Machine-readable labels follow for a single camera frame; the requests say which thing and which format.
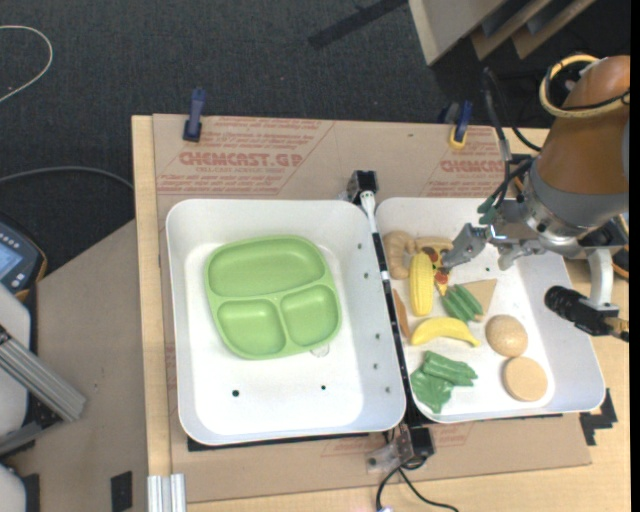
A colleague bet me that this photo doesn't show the tan round biscuit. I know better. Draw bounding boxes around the tan round biscuit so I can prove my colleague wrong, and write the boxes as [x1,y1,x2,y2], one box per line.
[501,355,550,403]

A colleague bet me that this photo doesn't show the black cylinder on white bracket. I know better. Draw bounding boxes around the black cylinder on white bracket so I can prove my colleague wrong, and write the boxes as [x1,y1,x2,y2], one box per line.
[543,247,624,337]

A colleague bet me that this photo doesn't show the yellow banana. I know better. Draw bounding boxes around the yellow banana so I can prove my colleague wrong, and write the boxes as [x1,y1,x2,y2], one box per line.
[409,316,483,349]

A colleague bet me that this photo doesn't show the beige round toy bun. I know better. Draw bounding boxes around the beige round toy bun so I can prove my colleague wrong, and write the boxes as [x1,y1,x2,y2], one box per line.
[484,313,530,359]

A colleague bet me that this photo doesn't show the green toy pea pods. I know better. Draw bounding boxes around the green toy pea pods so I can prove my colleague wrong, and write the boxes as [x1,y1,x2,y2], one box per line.
[440,283,485,323]

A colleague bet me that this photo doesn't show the yellow toy corn cob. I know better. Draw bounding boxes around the yellow toy corn cob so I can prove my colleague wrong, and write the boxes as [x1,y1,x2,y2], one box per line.
[408,251,435,318]

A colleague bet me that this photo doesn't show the green toy lettuce leaf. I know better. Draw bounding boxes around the green toy lettuce leaf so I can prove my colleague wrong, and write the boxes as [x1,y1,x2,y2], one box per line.
[409,366,456,415]

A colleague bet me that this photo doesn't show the tan triangular toy bread slice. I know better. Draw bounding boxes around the tan triangular toy bread slice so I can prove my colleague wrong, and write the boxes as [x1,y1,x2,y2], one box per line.
[457,278,499,322]

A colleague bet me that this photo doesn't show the orange-brown toy slice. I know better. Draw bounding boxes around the orange-brown toy slice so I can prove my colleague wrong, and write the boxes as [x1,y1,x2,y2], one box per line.
[391,287,412,338]

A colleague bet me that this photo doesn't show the thin black and white rod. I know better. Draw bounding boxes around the thin black and white rod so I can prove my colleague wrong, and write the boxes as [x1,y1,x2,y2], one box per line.
[359,191,417,427]

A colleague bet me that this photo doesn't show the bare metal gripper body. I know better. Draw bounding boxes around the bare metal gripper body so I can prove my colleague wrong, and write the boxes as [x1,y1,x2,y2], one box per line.
[487,196,600,260]

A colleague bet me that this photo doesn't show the green divided plate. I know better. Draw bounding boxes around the green divided plate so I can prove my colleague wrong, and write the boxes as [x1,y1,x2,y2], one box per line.
[203,234,344,362]

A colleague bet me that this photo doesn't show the green toy beans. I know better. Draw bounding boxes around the green toy beans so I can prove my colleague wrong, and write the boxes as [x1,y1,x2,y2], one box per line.
[421,350,479,388]

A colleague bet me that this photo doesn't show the brown cardboard board red print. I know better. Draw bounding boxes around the brown cardboard board red print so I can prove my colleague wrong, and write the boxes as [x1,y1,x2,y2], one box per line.
[152,113,594,504]

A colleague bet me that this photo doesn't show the white plastic tray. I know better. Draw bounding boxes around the white plastic tray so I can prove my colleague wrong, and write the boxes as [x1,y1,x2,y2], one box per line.
[164,198,408,447]
[373,196,608,425]

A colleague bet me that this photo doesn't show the toy pizza slice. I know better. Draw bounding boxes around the toy pizza slice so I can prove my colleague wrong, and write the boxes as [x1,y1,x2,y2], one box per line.
[414,235,454,298]

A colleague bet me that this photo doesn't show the black block with thin wires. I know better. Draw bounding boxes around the black block with thin wires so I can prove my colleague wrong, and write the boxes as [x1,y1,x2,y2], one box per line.
[343,169,379,204]
[366,424,437,475]

